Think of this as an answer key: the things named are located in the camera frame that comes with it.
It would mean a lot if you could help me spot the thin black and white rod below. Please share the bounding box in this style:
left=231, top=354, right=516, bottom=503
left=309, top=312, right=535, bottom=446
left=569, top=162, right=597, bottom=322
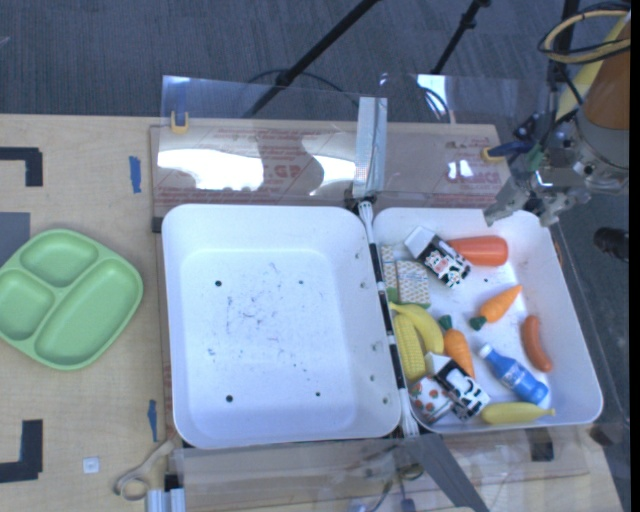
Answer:
left=356, top=199, right=420, bottom=439

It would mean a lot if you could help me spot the brown cardboard board, red print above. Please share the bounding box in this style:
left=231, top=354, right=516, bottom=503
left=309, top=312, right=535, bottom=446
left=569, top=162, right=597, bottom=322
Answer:
left=149, top=122, right=594, bottom=482

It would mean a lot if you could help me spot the white carton with orange print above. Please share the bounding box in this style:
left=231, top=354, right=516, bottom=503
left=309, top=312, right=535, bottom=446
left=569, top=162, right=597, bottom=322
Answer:
left=408, top=375, right=454, bottom=427

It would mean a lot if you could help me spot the yellow banana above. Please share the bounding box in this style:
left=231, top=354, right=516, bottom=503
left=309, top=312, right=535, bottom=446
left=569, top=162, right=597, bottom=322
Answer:
left=388, top=300, right=446, bottom=356
left=480, top=401, right=557, bottom=427

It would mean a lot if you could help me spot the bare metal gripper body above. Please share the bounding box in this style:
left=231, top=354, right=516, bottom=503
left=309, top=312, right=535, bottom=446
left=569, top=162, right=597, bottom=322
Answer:
left=530, top=148, right=630, bottom=207

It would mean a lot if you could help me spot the orange sausage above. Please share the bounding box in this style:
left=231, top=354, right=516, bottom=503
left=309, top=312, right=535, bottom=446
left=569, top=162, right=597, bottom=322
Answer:
left=520, top=314, right=555, bottom=374

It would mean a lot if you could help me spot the green divided plate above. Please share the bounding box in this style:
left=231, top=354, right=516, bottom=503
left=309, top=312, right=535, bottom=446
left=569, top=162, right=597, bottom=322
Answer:
left=0, top=228, right=145, bottom=372

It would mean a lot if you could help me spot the orange rounded cylinder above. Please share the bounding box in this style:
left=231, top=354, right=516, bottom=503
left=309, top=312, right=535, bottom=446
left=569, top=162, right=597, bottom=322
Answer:
left=446, top=235, right=510, bottom=268

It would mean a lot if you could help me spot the narrow biscuit packet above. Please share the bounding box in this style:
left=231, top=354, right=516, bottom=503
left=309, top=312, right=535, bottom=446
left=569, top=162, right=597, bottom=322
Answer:
left=379, top=244, right=400, bottom=292

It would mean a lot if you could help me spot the white plastic tray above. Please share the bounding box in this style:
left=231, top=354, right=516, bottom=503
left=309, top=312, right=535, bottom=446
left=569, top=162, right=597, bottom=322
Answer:
left=372, top=206, right=605, bottom=435
left=160, top=202, right=404, bottom=450

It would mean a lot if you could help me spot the cow print milk carton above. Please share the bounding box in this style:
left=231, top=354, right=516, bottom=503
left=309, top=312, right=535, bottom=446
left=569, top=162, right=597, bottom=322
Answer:
left=424, top=351, right=492, bottom=422
left=403, top=225, right=473, bottom=290

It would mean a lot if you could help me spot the yellow corn cob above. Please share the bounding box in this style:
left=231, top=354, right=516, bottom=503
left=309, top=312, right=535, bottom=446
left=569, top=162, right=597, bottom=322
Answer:
left=392, top=313, right=427, bottom=383

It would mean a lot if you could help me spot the blue bottle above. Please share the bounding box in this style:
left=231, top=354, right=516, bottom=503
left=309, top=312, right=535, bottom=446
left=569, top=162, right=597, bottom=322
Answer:
left=477, top=342, right=552, bottom=408

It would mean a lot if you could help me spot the wide biscuit packet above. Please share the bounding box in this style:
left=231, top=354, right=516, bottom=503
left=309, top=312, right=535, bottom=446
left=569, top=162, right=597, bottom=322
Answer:
left=395, top=259, right=432, bottom=307

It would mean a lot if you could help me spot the orange carrot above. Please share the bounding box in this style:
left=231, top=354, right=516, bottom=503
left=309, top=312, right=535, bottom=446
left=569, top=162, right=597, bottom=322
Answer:
left=438, top=314, right=477, bottom=380
left=468, top=284, right=524, bottom=332

